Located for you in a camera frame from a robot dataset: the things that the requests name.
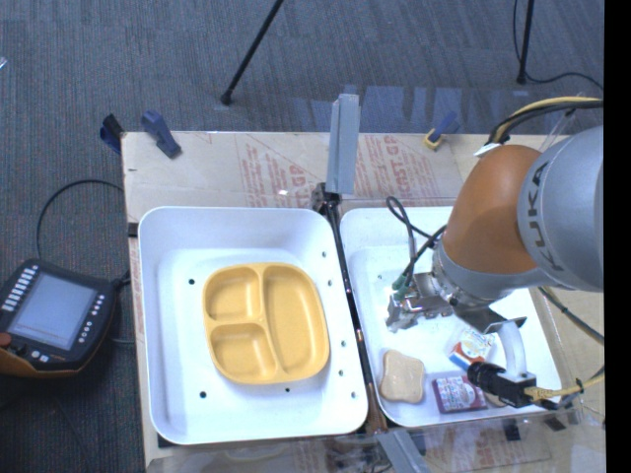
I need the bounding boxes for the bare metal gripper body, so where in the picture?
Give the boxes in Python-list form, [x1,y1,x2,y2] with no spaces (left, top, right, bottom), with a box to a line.
[411,272,494,314]

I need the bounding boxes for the white red blue small carton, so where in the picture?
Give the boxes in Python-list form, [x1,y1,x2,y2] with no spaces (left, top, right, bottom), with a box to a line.
[447,326,497,372]

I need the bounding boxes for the white plastic tray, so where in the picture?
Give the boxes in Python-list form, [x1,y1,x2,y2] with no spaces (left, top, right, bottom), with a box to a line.
[338,206,566,429]
[137,206,370,446]

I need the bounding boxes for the tan toy bread slice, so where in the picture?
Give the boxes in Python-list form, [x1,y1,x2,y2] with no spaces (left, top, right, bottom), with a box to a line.
[378,349,426,404]

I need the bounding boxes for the dark red small packet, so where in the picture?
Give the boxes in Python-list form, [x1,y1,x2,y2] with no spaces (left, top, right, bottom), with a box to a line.
[431,371,488,415]

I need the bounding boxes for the yellow divided plate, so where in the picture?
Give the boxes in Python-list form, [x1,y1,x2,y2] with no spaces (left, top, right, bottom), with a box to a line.
[201,262,331,386]

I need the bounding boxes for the brown cardboard board red print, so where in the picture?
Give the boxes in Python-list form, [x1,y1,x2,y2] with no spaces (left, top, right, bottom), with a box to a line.
[120,131,604,473]

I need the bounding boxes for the black tripod leg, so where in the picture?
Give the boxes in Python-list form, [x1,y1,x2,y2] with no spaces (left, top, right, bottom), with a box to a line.
[220,0,298,106]
[516,0,541,86]

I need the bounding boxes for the black cylinder on white bracket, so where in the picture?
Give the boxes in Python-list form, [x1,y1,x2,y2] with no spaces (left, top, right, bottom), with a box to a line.
[465,318,538,409]

